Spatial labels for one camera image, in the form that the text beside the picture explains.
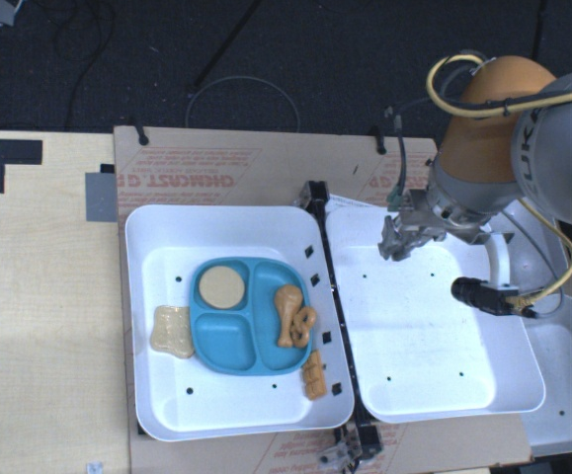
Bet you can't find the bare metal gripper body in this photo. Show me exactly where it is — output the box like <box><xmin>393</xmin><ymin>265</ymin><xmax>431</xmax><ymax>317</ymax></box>
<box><xmin>396</xmin><ymin>188</ymin><xmax>488</xmax><ymax>242</ymax></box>

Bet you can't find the thin black rod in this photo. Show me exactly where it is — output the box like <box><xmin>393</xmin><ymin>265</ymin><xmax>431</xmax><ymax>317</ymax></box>
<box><xmin>313</xmin><ymin>198</ymin><xmax>368</xmax><ymax>430</ymax></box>

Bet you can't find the white plastic tray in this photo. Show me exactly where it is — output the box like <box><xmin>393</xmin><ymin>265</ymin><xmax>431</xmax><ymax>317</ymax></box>
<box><xmin>324</xmin><ymin>204</ymin><xmax>547</xmax><ymax>425</ymax></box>
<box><xmin>123</xmin><ymin>203</ymin><xmax>357</xmax><ymax>443</ymax></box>

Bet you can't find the brown toy pretzel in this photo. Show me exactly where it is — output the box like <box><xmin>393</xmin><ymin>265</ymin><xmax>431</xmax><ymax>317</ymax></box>
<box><xmin>289</xmin><ymin>305</ymin><xmax>318</xmax><ymax>350</ymax></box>

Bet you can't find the brown toy chicken drumstick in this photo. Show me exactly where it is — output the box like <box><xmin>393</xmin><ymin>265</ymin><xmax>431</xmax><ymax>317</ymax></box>
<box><xmin>272</xmin><ymin>283</ymin><xmax>305</xmax><ymax>350</ymax></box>

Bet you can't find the brown cardboard board, red print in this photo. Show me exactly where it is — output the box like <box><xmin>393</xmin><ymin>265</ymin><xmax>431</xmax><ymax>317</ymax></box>
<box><xmin>113</xmin><ymin>125</ymin><xmax>534</xmax><ymax>474</ymax></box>

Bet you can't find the brown toy waffle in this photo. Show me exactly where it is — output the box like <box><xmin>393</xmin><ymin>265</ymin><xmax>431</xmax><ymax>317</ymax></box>
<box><xmin>300</xmin><ymin>349</ymin><xmax>328</xmax><ymax>402</ymax></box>

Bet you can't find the beige round biscuit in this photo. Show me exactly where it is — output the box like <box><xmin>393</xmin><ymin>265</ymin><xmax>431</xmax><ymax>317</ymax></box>
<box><xmin>197</xmin><ymin>265</ymin><xmax>247</xmax><ymax>311</ymax></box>

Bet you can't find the blue divided plate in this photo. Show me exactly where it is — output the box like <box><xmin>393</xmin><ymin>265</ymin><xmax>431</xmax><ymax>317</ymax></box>
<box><xmin>188</xmin><ymin>256</ymin><xmax>315</xmax><ymax>377</ymax></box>

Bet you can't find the beige toy bread slice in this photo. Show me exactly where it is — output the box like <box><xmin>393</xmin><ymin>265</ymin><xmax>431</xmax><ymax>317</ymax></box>
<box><xmin>148</xmin><ymin>304</ymin><xmax>197</xmax><ymax>360</ymax></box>

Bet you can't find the black block with thin wires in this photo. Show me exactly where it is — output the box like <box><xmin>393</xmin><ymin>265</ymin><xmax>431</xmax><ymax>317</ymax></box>
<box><xmin>300</xmin><ymin>180</ymin><xmax>330</xmax><ymax>212</ymax></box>
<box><xmin>353</xmin><ymin>421</ymin><xmax>383</xmax><ymax>462</ymax></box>

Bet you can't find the black cylinder on white bracket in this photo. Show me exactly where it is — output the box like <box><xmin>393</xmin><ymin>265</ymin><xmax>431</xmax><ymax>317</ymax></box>
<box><xmin>450</xmin><ymin>231</ymin><xmax>523</xmax><ymax>317</ymax></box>

